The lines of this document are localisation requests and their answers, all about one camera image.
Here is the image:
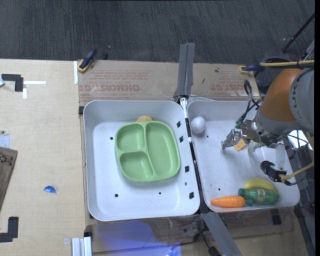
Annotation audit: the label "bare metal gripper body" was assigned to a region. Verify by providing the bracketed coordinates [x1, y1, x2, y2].
[239, 119, 276, 148]

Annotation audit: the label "yellow cheese wedge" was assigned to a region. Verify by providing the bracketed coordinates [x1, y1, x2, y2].
[233, 138, 248, 152]

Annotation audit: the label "white plastic tray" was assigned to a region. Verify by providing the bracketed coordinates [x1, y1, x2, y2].
[82, 99, 201, 222]
[186, 100, 301, 214]

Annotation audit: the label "yellow banana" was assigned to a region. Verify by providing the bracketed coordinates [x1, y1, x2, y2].
[242, 177, 276, 192]

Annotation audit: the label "white egg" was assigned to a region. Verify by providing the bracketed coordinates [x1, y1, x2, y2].
[190, 115, 207, 134]

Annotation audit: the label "green plastic bottle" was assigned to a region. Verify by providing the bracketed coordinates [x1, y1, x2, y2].
[237, 187, 280, 206]

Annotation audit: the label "orange carrot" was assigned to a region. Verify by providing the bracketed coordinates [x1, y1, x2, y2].
[210, 195, 254, 209]

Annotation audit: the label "green divided plate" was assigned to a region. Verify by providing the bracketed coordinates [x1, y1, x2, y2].
[114, 120, 182, 183]

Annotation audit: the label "yellow round toy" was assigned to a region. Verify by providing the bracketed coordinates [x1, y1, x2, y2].
[135, 114, 154, 123]

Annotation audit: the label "brown cardboard board red print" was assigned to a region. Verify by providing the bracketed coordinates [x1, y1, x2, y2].
[77, 59, 295, 253]

